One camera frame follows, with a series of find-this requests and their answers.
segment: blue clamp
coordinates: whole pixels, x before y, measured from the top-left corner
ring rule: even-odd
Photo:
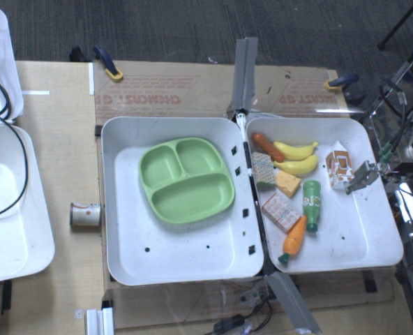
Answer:
[[[116,82],[123,78],[123,72],[121,72],[119,68],[114,65],[113,60],[104,48],[100,45],[94,45],[93,52],[95,52],[96,58],[100,59],[104,63],[105,71],[110,78]]]
[[[324,88],[328,91],[336,91],[339,87],[343,86],[343,91],[351,84],[355,83],[359,80],[359,75],[352,74],[352,75],[345,75],[343,77],[339,77],[334,79],[333,81],[327,80],[324,83]]]

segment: yellow banana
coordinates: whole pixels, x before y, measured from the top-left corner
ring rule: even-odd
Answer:
[[[315,154],[310,155],[301,161],[284,161],[283,163],[273,162],[277,168],[291,175],[301,175],[311,172],[317,167],[318,157]]]
[[[313,149],[318,145],[317,142],[313,142],[306,147],[291,147],[283,142],[274,142],[273,146],[277,148],[287,160],[304,160],[313,154]]]

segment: metal clamp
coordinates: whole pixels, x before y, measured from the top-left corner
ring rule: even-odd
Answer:
[[[365,161],[354,173],[354,178],[345,182],[346,194],[349,195],[352,191],[371,185],[379,177],[379,174],[380,170],[377,164]]]
[[[342,87],[342,90],[344,91],[346,88],[351,83],[355,83],[359,80],[359,75],[357,74],[351,74],[351,75],[345,75],[342,77],[339,77],[335,80],[327,80],[324,82],[324,88],[326,88],[328,91],[337,91]]]
[[[115,66],[112,58],[104,48],[100,45],[95,45],[93,47],[93,52],[95,53],[96,58],[100,59],[104,63],[105,71],[112,80],[118,82],[123,79],[123,72]]]

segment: white tray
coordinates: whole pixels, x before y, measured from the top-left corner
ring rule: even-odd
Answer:
[[[0,83],[10,96],[10,122],[22,114],[24,102],[5,14],[0,11]],[[0,109],[4,99],[0,94]],[[14,127],[24,143],[29,180],[25,194],[0,215],[0,281],[35,274],[54,256],[54,241],[38,165],[29,135]],[[16,200],[24,185],[24,154],[15,134],[0,122],[0,211]]]
[[[324,159],[339,140],[348,150],[354,171],[366,160],[375,162],[368,134],[363,126],[346,118],[257,118],[248,123],[247,135],[262,133],[270,141],[282,141],[303,146],[317,141],[319,163],[310,174],[301,177],[301,188],[292,199],[275,189],[258,190],[261,205],[274,192],[282,195],[302,213],[302,185],[309,179],[321,183],[322,208],[316,234],[306,233],[298,255],[287,266],[278,261],[282,254],[285,234],[266,216],[264,226],[272,263],[287,273],[333,271],[365,267],[386,267],[400,262],[403,245],[389,206],[382,180],[367,188],[346,195],[344,190],[331,189]],[[257,147],[250,143],[252,150]]]
[[[203,137],[217,148],[236,193],[225,211],[203,221],[172,225],[153,214],[140,185],[138,161],[148,148],[181,137]],[[101,139],[107,263],[118,282],[208,281],[245,278],[260,271],[264,254],[236,124],[221,118],[119,117],[104,125]]]
[[[22,138],[29,162],[29,181],[22,199],[0,215],[0,281],[35,274],[54,256],[54,242],[36,157],[29,135]],[[0,210],[16,199],[25,178],[24,155],[14,133],[0,126]]]

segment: toy food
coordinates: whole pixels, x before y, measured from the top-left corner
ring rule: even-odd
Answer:
[[[252,139],[258,147],[270,155],[271,160],[278,161],[279,163],[284,161],[283,153],[277,150],[262,134],[254,133]]]
[[[289,198],[291,198],[298,190],[301,179],[279,170],[275,175],[276,187]]]
[[[291,147],[283,142],[274,142],[273,146],[277,148],[287,160],[304,160],[313,154],[313,150],[318,145],[317,142],[313,142],[311,145],[305,147]]]
[[[284,254],[278,258],[278,260],[287,265],[291,255],[296,255],[301,248],[304,238],[304,230],[306,229],[306,216],[301,216],[298,222],[295,223],[293,228],[288,233],[287,237],[283,243],[283,252]]]
[[[254,151],[251,154],[251,163],[256,185],[263,187],[274,187],[276,185],[270,155]]]
[[[354,177],[349,153],[340,142],[335,143],[326,156],[326,167],[332,188],[344,189],[345,181]]]
[[[285,161],[284,163],[273,162],[277,168],[288,172],[291,175],[301,175],[313,171],[318,164],[318,157],[315,154],[310,155],[301,161]]]
[[[290,228],[292,228],[301,217],[301,215],[296,213],[277,193],[274,193],[262,206],[262,213],[284,233],[288,233]]]
[[[318,230],[317,220],[321,211],[321,184],[316,180],[308,180],[303,185],[303,214],[307,216],[307,231]]]

